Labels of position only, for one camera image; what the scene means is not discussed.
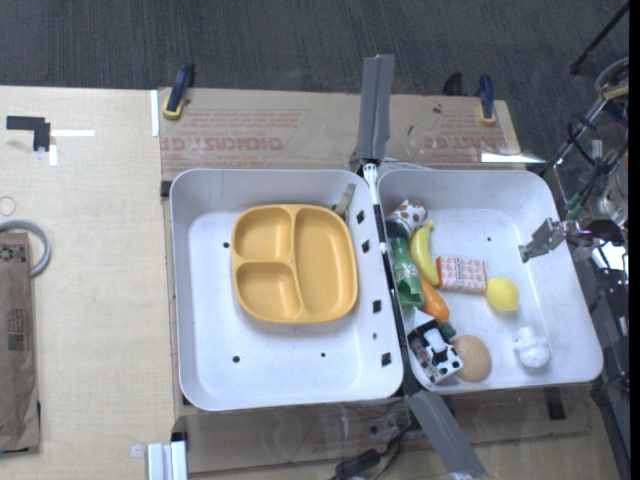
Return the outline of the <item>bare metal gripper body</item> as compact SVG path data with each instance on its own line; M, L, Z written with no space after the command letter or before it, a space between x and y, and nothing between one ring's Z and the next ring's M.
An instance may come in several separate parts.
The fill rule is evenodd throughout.
M614 185L594 188L588 200L577 192L565 203L564 210L568 229L576 237L613 243L627 240L627 194Z

